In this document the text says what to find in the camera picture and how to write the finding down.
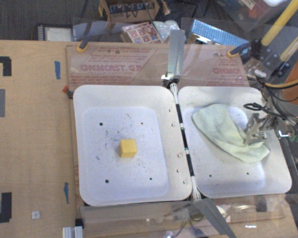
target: black wire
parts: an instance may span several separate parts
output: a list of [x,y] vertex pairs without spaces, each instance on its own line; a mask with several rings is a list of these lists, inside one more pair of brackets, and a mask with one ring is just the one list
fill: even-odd
[[271,86],[268,86],[268,85],[265,85],[265,87],[267,89],[272,89],[272,90],[284,90],[284,89],[292,88],[292,87],[297,86],[297,85],[298,85],[298,83],[296,83],[294,85],[284,86],[284,87],[271,87]]
[[179,231],[175,236],[172,236],[172,238],[176,238],[176,237],[182,232],[182,230],[184,229],[184,227],[185,227],[186,224],[187,224],[187,223],[184,222],[184,224],[183,224],[183,226],[181,227],[180,231]]
[[150,12],[149,12],[149,10],[148,10],[148,6],[147,6],[147,4],[146,4],[146,1],[145,1],[145,0],[142,0],[142,1],[143,1],[143,3],[144,3],[145,8],[146,8],[147,14],[148,14],[148,16],[149,16],[150,23],[153,25],[153,20],[152,20],[152,17],[151,17],[151,15],[150,15]]
[[270,91],[270,90],[268,90],[268,91],[271,93],[271,95],[272,95],[274,98],[276,98],[277,100],[282,101],[282,102],[293,102],[293,101],[295,101],[296,99],[298,99],[298,96],[297,96],[297,97],[295,97],[293,100],[286,101],[286,100],[283,100],[283,99],[277,97],[276,94],[273,93],[272,91]]
[[280,113],[280,114],[282,114],[284,116],[283,119],[287,119],[287,114],[285,114],[284,112],[282,112],[280,110],[280,108],[276,105],[276,103],[275,103],[275,101],[274,101],[273,98],[271,98],[271,100],[272,100],[272,104],[273,104],[274,108],[278,111],[278,113]]
[[81,12],[80,18],[83,18],[83,16],[84,16],[84,12],[86,11],[87,2],[88,2],[88,0],[85,0],[83,11]]
[[243,107],[246,108],[246,109],[255,110],[255,111],[261,110],[261,111],[263,111],[263,112],[265,112],[265,113],[267,113],[267,114],[269,114],[271,116],[276,116],[276,117],[279,117],[279,118],[282,118],[282,119],[285,118],[285,116],[283,116],[281,114],[278,114],[278,113],[274,113],[274,112],[269,111],[266,108],[266,105],[265,106],[261,106],[261,105],[259,105],[257,103],[248,103],[248,104],[245,104]]

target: towel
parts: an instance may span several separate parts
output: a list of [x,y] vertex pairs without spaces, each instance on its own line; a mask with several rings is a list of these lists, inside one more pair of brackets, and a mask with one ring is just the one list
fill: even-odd
[[224,151],[246,163],[262,160],[270,152],[264,142],[244,144],[245,132],[229,115],[227,106],[212,104],[193,114],[197,128]]

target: table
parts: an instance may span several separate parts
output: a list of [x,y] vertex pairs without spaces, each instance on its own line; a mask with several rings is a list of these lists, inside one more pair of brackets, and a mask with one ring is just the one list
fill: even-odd
[[[9,57],[12,64],[12,75],[3,76],[0,63],[0,89],[5,93],[0,201],[2,193],[12,193],[11,218],[0,223],[0,237],[61,237],[63,227],[75,225],[71,100],[63,92],[68,85],[66,50],[74,45],[0,41],[0,57]],[[246,229],[245,223],[231,228],[237,237],[298,237],[289,206],[282,208],[285,218],[262,221],[261,228]],[[32,219],[36,211],[40,218]]]

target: sponge cube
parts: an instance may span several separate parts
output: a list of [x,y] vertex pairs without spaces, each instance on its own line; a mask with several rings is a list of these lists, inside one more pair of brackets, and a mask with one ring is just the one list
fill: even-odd
[[121,158],[132,158],[137,153],[136,141],[134,139],[122,139],[119,144]]

